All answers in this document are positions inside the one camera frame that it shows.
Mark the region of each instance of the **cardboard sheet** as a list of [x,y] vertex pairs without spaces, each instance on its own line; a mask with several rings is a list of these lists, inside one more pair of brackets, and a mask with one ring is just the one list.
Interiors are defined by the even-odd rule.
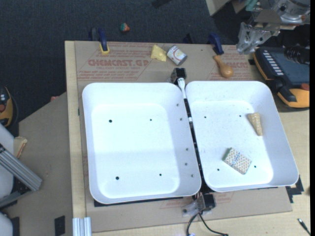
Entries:
[[[186,223],[190,219],[182,216],[182,207],[192,202],[191,197],[95,207],[89,190],[82,90],[93,82],[166,82],[178,66],[169,58],[166,62],[151,59],[155,44],[166,51],[173,45],[108,42],[110,53],[104,56],[98,42],[75,41],[86,208],[87,216],[92,219],[93,232]],[[177,45],[188,56],[180,66],[186,69],[187,83],[198,80],[263,81],[256,68],[250,66],[246,56],[238,54],[235,46],[223,46],[221,59],[234,69],[234,76],[226,79],[220,75],[218,65],[212,58],[215,55],[213,46]],[[214,193],[214,196],[217,207],[205,214],[207,220],[292,210],[285,187]]]

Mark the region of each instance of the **dark floor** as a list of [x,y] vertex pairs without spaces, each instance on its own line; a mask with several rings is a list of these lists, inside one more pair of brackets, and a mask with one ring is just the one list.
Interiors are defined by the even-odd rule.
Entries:
[[[245,12],[230,3],[213,17],[205,0],[0,0],[0,84],[6,86],[23,120],[66,91],[65,40],[88,40],[102,27],[108,41],[181,43],[187,33],[205,44],[210,32],[236,44]],[[128,23],[127,34],[119,31]],[[305,38],[309,28],[284,31],[266,45]]]

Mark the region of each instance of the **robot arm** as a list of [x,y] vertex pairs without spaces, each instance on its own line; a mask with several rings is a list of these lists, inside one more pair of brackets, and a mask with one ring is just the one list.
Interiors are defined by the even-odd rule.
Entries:
[[293,30],[311,21],[311,0],[247,0],[246,5],[252,14],[240,27],[236,46],[240,54],[254,52],[280,30]]

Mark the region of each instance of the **patterned sponge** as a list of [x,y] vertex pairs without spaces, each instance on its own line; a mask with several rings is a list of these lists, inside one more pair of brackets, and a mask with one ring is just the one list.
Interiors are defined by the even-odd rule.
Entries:
[[243,175],[247,172],[252,163],[250,159],[242,155],[240,152],[237,152],[234,148],[228,150],[223,161]]

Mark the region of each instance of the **cable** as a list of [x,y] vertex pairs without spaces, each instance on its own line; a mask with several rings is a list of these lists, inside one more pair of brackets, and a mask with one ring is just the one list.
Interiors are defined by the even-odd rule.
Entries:
[[190,233],[189,233],[189,227],[191,225],[191,223],[193,222],[193,220],[195,219],[195,217],[199,215],[199,217],[201,218],[203,224],[206,226],[206,228],[215,233],[215,234],[219,234],[219,235],[222,235],[222,236],[228,236],[228,234],[224,234],[224,233],[219,233],[219,232],[216,232],[216,231],[213,231],[210,227],[208,227],[208,225],[206,224],[206,222],[203,220],[203,217],[201,216],[201,213],[198,213],[196,215],[194,215],[193,217],[191,217],[191,219],[189,220],[188,224],[187,224],[187,228],[186,228],[186,236],[190,236]]

